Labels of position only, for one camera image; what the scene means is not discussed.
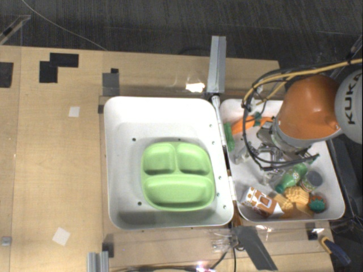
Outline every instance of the thin white wire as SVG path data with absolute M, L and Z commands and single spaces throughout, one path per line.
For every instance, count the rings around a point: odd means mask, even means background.
M 47 17 L 44 17 L 43 15 L 41 15 L 38 11 L 36 11 L 34 8 L 32 8 L 25 0 L 21 0 L 24 4 L 25 4 L 25 6 L 27 6 L 31 11 L 33 11 L 36 15 L 38 15 L 39 17 L 41 17 L 41 18 L 43 18 L 45 21 L 47 21 L 47 22 L 49 22 L 50 24 L 52 24 L 52 25 L 54 25 L 54 26 L 56 26 L 56 27 L 59 27 L 60 29 L 62 29 L 62 30 L 64 30 L 64 31 L 66 31 L 66 32 L 68 32 L 68 33 L 71 33 L 71 34 L 73 34 L 73 35 L 76 35 L 76 36 L 78 36 L 79 38 L 81 38 L 81 39 L 84 39 L 84 40 L 87 40 L 88 42 L 90 42 L 90 43 L 92 43 L 92 44 L 94 44 L 94 45 L 96 45 L 97 47 L 99 47 L 100 49 L 103 49 L 103 50 L 106 50 L 107 51 L 107 49 L 106 48 L 104 48 L 103 46 L 101 46 L 101 45 L 99 45 L 99 44 L 97 44 L 97 43 L 95 43 L 95 42 L 93 42 L 92 40 L 90 40 L 90 39 L 88 39 L 88 38 L 86 38 L 86 37 L 84 37 L 84 36 L 82 36 L 82 35 L 79 35 L 79 34 L 77 34 L 77 33 L 74 33 L 73 31 L 71 31 L 71 30 L 68 30 L 68 29 L 66 29 L 66 28 L 64 28 L 63 26 L 60 26 L 59 24 L 57 24 L 57 23 L 55 23 L 55 22 L 53 22 L 53 21 L 51 21 L 51 20 L 49 20 Z

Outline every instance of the white tray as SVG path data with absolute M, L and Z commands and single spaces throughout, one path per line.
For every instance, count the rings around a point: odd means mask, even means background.
M 275 116 L 280 109 L 282 101 L 268 101 L 263 116 Z M 241 108 L 241 100 L 230 99 L 221 104 L 220 108 L 221 117 L 223 123 L 235 122 L 242 118 L 243 109 Z M 258 147 L 261 143 L 256 137 L 256 133 L 259 130 L 258 127 L 252 127 L 247 130 L 247 139 L 252 142 L 254 147 Z M 297 220 L 302 221 L 316 221 L 316 220 L 334 220 L 343 216 L 345 210 L 345 204 L 339 183 L 336 177 L 334 166 L 329 154 L 326 142 L 315 143 L 310 149 L 309 153 L 319 153 L 320 157 L 311 166 L 311 169 L 319 172 L 323 177 L 323 184 L 314 191 L 314 194 L 321 195 L 327 202 L 327 208 L 320 214 L 315 214 L 313 218 L 298 218 L 298 219 L 265 219 L 259 214 L 253 212 L 246 206 L 239 205 L 240 213 L 249 221 L 252 222 L 294 222 Z M 243 193 L 253 186 L 265 194 L 270 194 L 273 189 L 269 185 L 262 185 L 263 173 L 253 160 L 249 160 L 245 163 L 234 164 L 230 160 L 232 177 L 235 184 L 237 193 L 237 199 L 240 201 Z
M 116 227 L 137 230 L 221 226 L 233 215 L 216 112 L 201 99 L 113 97 L 104 107 L 109 217 Z M 141 156 L 156 142 L 194 143 L 212 161 L 216 196 L 208 207 L 189 212 L 157 210 L 144 199 Z

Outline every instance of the green bottle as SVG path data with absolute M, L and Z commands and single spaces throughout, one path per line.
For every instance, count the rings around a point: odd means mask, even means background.
M 307 172 L 307 166 L 304 163 L 298 163 L 293 168 L 286 171 L 281 181 L 276 185 L 275 191 L 283 193 L 286 188 L 295 186 L 302 176 Z

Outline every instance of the wooden table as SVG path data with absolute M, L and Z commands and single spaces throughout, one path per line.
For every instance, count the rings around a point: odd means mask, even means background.
M 39 62 L 50 52 L 79 54 L 79 66 L 58 68 L 58 83 L 39 83 Z M 87 253 L 100 252 L 103 242 L 102 73 L 119 69 L 121 94 L 185 96 L 186 82 L 206 83 L 209 58 L 0 46 L 0 62 L 14 63 L 11 88 L 0 88 L 0 237 L 12 236 L 10 247 L 0 246 L 0 270 L 86 271 Z M 242 94 L 276 68 L 275 61 L 227 59 L 226 90 Z M 80 107 L 79 117 L 69 117 L 70 107 Z M 331 238 L 328 223 L 318 225 Z M 52 241 L 58 227 L 70 232 L 64 246 Z M 278 225 L 289 232 L 269 234 L 279 270 L 333 271 L 304 228 Z M 256 271 L 245 252 L 237 256 L 238 271 Z M 229 254 L 218 271 L 232 270 Z

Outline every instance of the green plate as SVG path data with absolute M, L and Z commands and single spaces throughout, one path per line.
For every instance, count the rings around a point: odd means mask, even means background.
M 155 143 L 146 148 L 141 182 L 148 203 L 165 211 L 203 209 L 214 200 L 216 190 L 207 152 L 183 142 Z

